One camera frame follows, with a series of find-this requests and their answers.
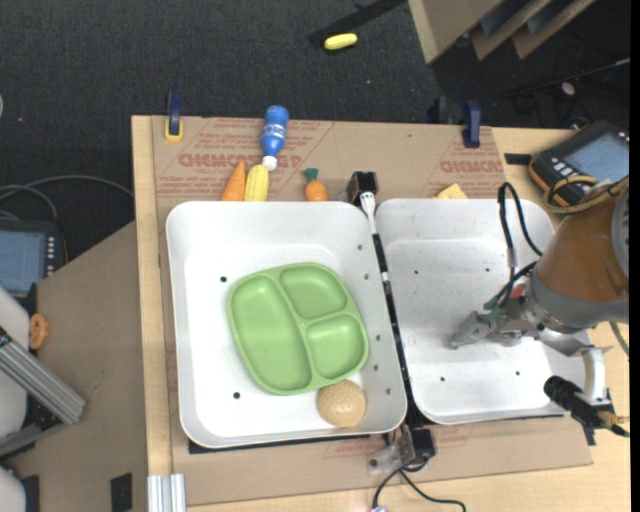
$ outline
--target white bottle cap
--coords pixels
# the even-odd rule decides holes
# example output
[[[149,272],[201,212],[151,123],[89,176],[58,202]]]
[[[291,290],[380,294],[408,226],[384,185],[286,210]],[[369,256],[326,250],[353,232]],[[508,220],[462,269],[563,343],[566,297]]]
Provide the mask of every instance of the white bottle cap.
[[[270,171],[275,171],[276,167],[278,167],[278,159],[275,156],[265,156],[262,159],[262,165]]]

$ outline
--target green plate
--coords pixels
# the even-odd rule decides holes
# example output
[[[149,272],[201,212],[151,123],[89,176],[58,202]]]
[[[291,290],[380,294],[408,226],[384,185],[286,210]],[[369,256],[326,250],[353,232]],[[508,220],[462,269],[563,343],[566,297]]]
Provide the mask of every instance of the green plate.
[[[227,299],[233,337],[265,390],[291,395],[358,371],[369,355],[360,313],[342,279],[317,263],[262,270]]]

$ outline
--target yellow sponge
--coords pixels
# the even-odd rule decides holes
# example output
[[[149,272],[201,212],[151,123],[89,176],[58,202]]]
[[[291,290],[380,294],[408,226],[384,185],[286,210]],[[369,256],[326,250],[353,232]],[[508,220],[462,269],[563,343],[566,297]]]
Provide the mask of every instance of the yellow sponge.
[[[440,192],[437,196],[438,199],[466,199],[466,194],[460,188],[460,185],[454,183],[453,185],[449,185],[442,192]]]

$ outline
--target yellow corn cob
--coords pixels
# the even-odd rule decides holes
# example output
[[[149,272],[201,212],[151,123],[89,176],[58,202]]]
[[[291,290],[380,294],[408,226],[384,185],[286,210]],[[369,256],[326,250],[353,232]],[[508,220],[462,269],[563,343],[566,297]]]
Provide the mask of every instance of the yellow corn cob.
[[[247,174],[244,189],[245,201],[266,201],[269,192],[269,170],[264,165],[254,165]]]

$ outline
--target blue bottle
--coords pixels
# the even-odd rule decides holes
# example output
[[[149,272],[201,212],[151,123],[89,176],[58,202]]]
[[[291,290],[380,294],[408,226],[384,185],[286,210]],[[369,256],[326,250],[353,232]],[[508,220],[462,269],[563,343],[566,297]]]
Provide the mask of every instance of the blue bottle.
[[[284,139],[287,134],[287,122],[289,111],[280,105],[271,105],[264,116],[264,127],[260,144],[264,151],[262,165],[270,171],[278,167],[278,153],[284,147]]]

